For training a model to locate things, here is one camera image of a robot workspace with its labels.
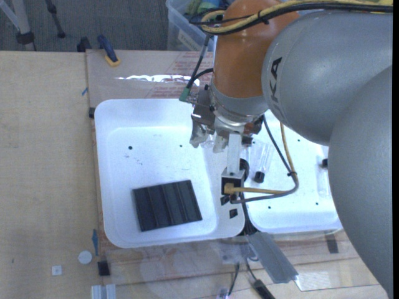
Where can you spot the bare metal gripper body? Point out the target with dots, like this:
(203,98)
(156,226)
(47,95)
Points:
(204,111)

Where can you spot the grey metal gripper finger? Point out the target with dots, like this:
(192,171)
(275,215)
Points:
(220,143)
(198,135)

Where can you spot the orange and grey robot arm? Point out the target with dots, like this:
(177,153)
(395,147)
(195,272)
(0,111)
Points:
(324,73)

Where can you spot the clear plastic bottle black cap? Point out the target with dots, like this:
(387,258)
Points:
(323,179)
(262,159)

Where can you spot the white plastic tray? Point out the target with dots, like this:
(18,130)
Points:
(280,210)
(156,154)

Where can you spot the black ribbed rectangular block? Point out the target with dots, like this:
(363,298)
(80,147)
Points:
(168,205)

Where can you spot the clear plastic storage bin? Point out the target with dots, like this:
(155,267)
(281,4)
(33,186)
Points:
(184,20)

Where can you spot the small white round disc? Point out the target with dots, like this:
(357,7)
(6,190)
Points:
(84,257)

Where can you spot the grey and black tripod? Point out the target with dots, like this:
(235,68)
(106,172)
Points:
(22,17)

